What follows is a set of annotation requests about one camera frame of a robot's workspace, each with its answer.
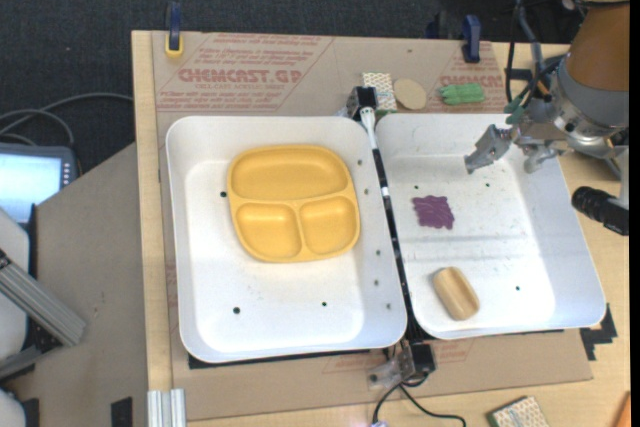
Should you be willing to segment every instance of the blue clamp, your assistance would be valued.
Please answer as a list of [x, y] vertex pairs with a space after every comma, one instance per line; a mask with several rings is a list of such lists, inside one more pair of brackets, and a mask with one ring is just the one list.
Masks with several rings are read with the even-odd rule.
[[466, 43], [462, 46], [465, 62], [480, 62], [480, 20], [475, 15], [467, 15], [462, 22], [462, 35]]
[[166, 25], [168, 29], [165, 38], [164, 50], [169, 57], [179, 57], [182, 55], [184, 45], [180, 34], [180, 4], [169, 2], [167, 6]]

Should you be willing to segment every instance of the yellow plate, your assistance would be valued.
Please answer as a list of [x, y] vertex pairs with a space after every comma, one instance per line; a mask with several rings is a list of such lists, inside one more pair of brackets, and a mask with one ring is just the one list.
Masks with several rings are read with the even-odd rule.
[[227, 174], [242, 246], [267, 262], [331, 258], [351, 249], [360, 214], [351, 174], [331, 150], [266, 146], [238, 155]]

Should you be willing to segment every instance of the white tray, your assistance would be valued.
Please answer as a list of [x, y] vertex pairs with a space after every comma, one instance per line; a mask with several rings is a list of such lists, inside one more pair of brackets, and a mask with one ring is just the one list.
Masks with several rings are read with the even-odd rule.
[[[376, 128], [416, 320], [444, 339], [597, 324], [605, 300], [557, 159], [533, 174], [513, 147], [466, 172], [463, 157], [487, 114], [393, 114]], [[420, 226], [412, 198], [445, 196], [453, 228]], [[440, 269], [459, 267], [480, 310], [453, 320], [435, 294]]]
[[[337, 153], [356, 189], [361, 235], [321, 261], [265, 263], [238, 241], [225, 191], [239, 153], [318, 144]], [[407, 315], [364, 129], [337, 117], [186, 117], [166, 137], [180, 334], [210, 363], [389, 347]]]

